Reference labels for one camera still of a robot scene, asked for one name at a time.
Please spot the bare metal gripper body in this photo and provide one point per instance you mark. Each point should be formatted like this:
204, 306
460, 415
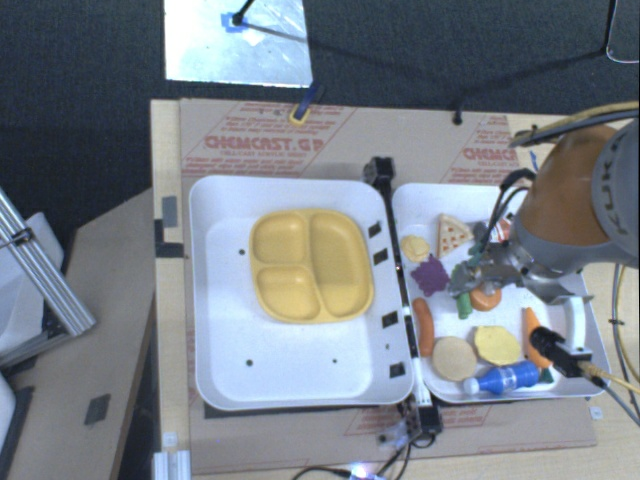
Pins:
501, 265

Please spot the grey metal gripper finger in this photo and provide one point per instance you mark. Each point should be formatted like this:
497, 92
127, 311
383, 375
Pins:
459, 277
481, 284

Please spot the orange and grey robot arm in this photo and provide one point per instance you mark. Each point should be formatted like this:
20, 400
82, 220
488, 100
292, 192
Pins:
565, 203

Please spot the orange round toy food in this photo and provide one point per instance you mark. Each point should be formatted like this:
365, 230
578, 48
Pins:
486, 300

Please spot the green toy vegetable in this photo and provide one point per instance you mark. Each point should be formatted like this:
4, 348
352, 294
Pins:
463, 307

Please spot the purple toy grapes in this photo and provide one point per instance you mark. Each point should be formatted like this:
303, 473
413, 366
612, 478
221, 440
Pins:
430, 275

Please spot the red and white small can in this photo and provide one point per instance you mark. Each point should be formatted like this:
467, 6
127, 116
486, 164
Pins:
501, 229

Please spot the white plastic tray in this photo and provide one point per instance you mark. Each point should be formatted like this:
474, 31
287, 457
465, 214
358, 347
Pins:
505, 318
225, 318

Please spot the toy pizza slice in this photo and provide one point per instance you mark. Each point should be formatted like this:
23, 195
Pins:
451, 235

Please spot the pale yellow toy biscuit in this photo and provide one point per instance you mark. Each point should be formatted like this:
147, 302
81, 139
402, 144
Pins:
415, 248

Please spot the orange toy sausage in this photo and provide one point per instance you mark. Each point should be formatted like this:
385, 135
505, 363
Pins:
425, 325

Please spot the orange toy carrot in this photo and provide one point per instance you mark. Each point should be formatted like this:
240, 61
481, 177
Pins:
529, 325

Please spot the yellow flat toy chip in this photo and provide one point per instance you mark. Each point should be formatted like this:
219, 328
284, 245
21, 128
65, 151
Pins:
497, 345

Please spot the tan round toy bread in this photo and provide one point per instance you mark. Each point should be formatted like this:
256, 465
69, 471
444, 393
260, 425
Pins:
454, 359

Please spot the blue plastic bottle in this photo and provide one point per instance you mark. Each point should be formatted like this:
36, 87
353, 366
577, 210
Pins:
507, 378

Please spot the yellow divided plate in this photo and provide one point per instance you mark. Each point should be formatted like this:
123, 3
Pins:
330, 263

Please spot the brown cardboard board red print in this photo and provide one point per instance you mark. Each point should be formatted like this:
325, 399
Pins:
280, 443

